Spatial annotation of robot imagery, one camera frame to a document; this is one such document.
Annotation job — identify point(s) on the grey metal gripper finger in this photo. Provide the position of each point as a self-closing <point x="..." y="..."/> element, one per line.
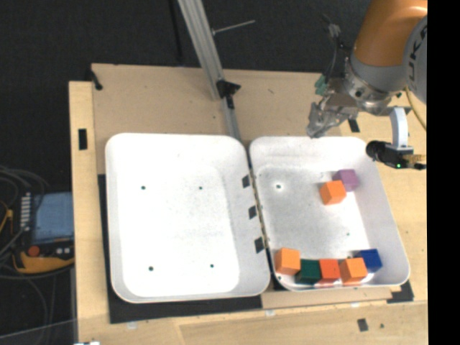
<point x="314" y="122"/>
<point x="328" y="125"/>

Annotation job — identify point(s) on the white plastic tray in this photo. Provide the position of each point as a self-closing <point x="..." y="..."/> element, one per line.
<point x="305" y="225"/>
<point x="179" y="221"/>

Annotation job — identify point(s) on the orange cube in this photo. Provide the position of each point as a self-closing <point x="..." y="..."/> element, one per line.
<point x="332" y="192"/>
<point x="353" y="270"/>
<point x="287" y="261"/>

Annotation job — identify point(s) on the black cylinder on white bracket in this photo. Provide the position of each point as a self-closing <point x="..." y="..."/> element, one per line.
<point x="398" y="126"/>

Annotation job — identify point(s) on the blue cube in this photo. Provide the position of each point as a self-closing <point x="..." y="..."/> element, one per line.
<point x="372" y="258"/>

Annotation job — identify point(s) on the purple cube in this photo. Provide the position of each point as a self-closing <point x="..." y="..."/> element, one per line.
<point x="348" y="178"/>

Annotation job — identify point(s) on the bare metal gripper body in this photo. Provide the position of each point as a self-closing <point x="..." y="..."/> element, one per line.
<point x="359" y="97"/>

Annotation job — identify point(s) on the green cube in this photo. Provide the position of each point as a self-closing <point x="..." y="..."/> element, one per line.
<point x="309" y="271"/>

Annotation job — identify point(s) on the thin black and white rod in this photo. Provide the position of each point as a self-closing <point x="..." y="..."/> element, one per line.
<point x="259" y="207"/>

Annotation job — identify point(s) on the pale wood board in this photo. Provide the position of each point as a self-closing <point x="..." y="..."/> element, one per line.
<point x="161" y="99"/>

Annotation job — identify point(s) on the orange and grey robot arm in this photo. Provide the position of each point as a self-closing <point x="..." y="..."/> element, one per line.
<point x="386" y="31"/>

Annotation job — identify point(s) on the red cube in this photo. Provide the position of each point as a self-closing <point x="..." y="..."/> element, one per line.
<point x="329" y="269"/>

